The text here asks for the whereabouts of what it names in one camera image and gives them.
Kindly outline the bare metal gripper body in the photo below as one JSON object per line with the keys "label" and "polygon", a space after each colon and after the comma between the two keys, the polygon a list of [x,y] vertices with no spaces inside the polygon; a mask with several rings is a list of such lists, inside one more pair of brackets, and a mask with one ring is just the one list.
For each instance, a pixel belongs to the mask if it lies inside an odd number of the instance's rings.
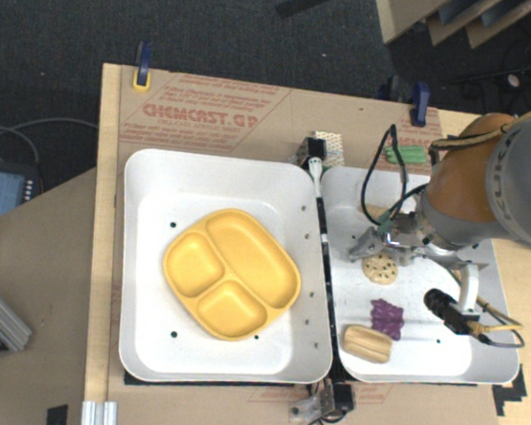
{"label": "bare metal gripper body", "polygon": [[384,247],[394,256],[394,250],[408,249],[414,253],[414,261],[424,258],[451,268],[460,260],[460,246],[452,244],[435,232],[427,219],[418,212],[399,213],[378,227]]}

